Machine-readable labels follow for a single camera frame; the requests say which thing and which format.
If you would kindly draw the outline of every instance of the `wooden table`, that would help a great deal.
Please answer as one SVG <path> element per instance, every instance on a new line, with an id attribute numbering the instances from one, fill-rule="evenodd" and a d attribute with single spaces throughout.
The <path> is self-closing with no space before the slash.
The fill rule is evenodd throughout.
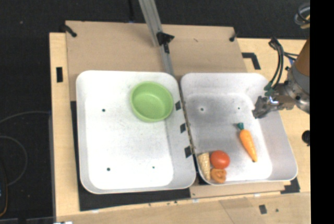
<path id="1" fill-rule="evenodd" d="M 75 79 L 89 69 L 162 72 L 160 51 L 151 46 L 145 24 L 67 21 L 78 35 L 50 33 L 50 65 L 53 115 L 53 159 L 55 214 L 57 221 L 80 223 L 202 223 L 205 219 L 224 223 L 309 223 L 311 182 L 309 147 L 301 140 L 309 130 L 309 115 L 295 108 L 281 111 L 299 172 L 300 192 L 281 194 L 291 182 L 242 184 L 214 188 L 195 184 L 191 198 L 177 201 L 127 205 L 80 211 L 70 102 L 75 100 Z M 175 36 L 170 44 L 176 79 L 190 72 L 251 72 L 268 80 L 276 69 L 277 53 L 268 39 L 236 39 L 231 27 L 164 25 Z M 305 41 L 280 40 L 286 51 L 299 53 Z M 255 69 L 243 53 L 254 53 L 261 69 Z M 261 214 L 259 205 L 265 205 Z"/>

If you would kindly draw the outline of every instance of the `red tomato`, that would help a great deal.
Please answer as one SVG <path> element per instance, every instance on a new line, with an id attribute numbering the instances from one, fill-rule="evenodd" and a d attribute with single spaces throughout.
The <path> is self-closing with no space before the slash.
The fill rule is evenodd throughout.
<path id="1" fill-rule="evenodd" d="M 214 151 L 210 156 L 210 162 L 214 168 L 225 169 L 230 164 L 230 157 L 224 151 Z"/>

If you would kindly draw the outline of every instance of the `metal rod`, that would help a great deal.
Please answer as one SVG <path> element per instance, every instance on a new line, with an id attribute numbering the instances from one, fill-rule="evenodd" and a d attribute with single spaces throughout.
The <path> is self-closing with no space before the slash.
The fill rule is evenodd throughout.
<path id="1" fill-rule="evenodd" d="M 139 0 L 145 22 L 150 30 L 153 45 L 159 46 L 157 33 L 162 32 L 160 17 L 155 0 Z M 166 53 L 162 46 L 159 46 L 165 71 L 174 76 L 173 66 L 169 53 Z"/>

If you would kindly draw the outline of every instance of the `tray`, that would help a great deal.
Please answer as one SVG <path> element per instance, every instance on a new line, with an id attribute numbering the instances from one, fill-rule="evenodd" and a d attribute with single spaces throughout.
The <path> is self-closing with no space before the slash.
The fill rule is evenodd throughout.
<path id="1" fill-rule="evenodd" d="M 175 106 L 159 122 L 138 119 L 130 91 L 143 81 L 162 84 Z M 85 71 L 76 81 L 79 171 L 91 193 L 187 188 L 196 178 L 178 83 L 167 73 Z"/>
<path id="2" fill-rule="evenodd" d="M 182 96 L 196 157 L 223 150 L 230 156 L 224 184 L 288 181 L 297 164 L 278 111 L 263 119 L 252 114 L 268 80 L 253 73 L 191 73 L 181 79 Z M 250 130 L 258 161 L 252 162 L 238 139 L 236 124 Z M 204 181 L 221 185 L 213 180 Z"/>

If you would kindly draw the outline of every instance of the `green bowl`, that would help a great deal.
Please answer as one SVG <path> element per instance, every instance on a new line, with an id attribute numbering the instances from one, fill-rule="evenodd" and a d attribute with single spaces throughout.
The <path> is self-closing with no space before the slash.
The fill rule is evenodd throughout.
<path id="1" fill-rule="evenodd" d="M 161 84 L 142 82 L 136 85 L 130 95 L 134 114 L 145 122 L 166 119 L 173 111 L 173 97 Z"/>

